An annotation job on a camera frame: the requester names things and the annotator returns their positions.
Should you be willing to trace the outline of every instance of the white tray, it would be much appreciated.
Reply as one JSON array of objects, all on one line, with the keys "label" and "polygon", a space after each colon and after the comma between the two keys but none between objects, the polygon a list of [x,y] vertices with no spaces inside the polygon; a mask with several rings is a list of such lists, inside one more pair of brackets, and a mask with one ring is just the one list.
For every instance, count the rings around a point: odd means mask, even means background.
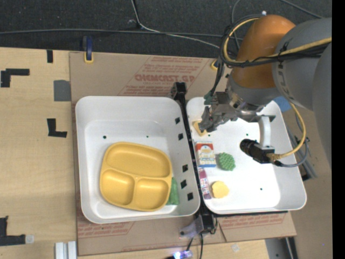
[{"label": "white tray", "polygon": [[[228,121],[218,126],[216,131],[201,137],[192,123],[201,120],[204,108],[203,98],[193,98],[187,103],[193,142],[212,141],[215,154],[229,153],[236,163],[233,171],[224,171],[219,167],[205,168],[210,185],[220,180],[230,189],[227,197],[204,200],[212,212],[217,214],[274,212],[297,210],[305,205],[307,196],[298,167],[282,168],[272,164],[259,164],[240,150],[239,144],[243,139],[260,140],[258,123],[247,123],[241,119]],[[260,114],[276,116],[271,122],[271,145],[275,148],[275,152],[290,151],[291,143],[279,106],[271,102]],[[285,164],[296,163],[293,155],[281,161]]]},{"label": "white tray", "polygon": [[[188,216],[198,210],[200,197],[181,109],[176,101],[164,97],[84,97],[77,102],[75,115],[81,209],[91,222]],[[103,155],[111,144],[122,141],[158,148],[168,155],[178,184],[178,206],[141,212],[111,205],[103,199],[99,189]]]}]

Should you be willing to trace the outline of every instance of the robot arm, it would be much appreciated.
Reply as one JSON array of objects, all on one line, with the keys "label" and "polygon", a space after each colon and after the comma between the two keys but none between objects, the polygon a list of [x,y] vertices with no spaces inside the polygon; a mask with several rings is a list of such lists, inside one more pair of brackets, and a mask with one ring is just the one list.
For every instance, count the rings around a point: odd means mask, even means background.
[{"label": "robot arm", "polygon": [[[236,60],[228,55],[227,43],[238,24],[226,31],[218,59],[218,81],[224,64],[232,71],[225,91],[215,92],[213,87],[206,97],[199,129],[212,132],[237,118],[258,122],[257,113],[274,98],[284,96],[294,109],[297,105],[314,111],[331,166],[332,19],[317,19],[297,26],[276,15],[253,17],[249,21],[254,23],[243,39]],[[261,163],[279,159],[272,156],[271,149],[250,140],[241,143],[241,149],[257,161],[259,155],[264,159]]]}]

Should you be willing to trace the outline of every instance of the cardboard sheet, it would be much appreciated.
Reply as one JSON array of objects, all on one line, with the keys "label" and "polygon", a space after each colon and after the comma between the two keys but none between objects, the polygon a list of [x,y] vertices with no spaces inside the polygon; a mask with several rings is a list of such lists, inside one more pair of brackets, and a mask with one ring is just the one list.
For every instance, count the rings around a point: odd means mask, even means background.
[{"label": "cardboard sheet", "polygon": [[[214,59],[134,54],[94,53],[86,64],[84,53],[70,52],[74,169],[76,177],[78,254],[94,255],[130,250],[185,247],[190,239],[181,238],[178,229],[193,217],[112,224],[89,222],[82,214],[78,174],[78,146],[75,105],[85,96],[168,96],[174,82],[185,82],[186,99],[202,97],[214,85]],[[223,91],[226,79],[217,90]],[[296,235],[290,213],[242,215],[218,218],[214,235],[205,244],[257,240]]]}]

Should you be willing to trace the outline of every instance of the wooden table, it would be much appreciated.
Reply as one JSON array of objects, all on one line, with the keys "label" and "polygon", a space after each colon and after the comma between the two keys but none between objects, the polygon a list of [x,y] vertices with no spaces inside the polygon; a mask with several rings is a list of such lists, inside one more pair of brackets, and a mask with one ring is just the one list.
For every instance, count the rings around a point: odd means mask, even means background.
[{"label": "wooden table", "polygon": [[[54,258],[56,242],[76,241],[71,102],[55,102],[54,80],[70,80],[68,51],[0,48],[0,70],[30,69],[0,88],[0,217],[8,235],[34,235],[33,244],[0,247],[0,258]],[[66,138],[48,137],[56,118]],[[198,257],[200,246],[192,247]],[[179,249],[78,258],[165,258]],[[265,240],[205,245],[203,259],[268,259]]]}]

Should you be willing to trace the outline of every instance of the yellow plate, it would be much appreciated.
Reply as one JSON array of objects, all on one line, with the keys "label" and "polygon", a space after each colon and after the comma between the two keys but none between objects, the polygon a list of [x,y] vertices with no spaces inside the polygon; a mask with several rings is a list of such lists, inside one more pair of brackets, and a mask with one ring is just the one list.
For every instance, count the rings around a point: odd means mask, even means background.
[{"label": "yellow plate", "polygon": [[155,211],[168,201],[171,177],[171,161],[161,150],[118,142],[104,155],[100,190],[104,199],[113,205]]}]

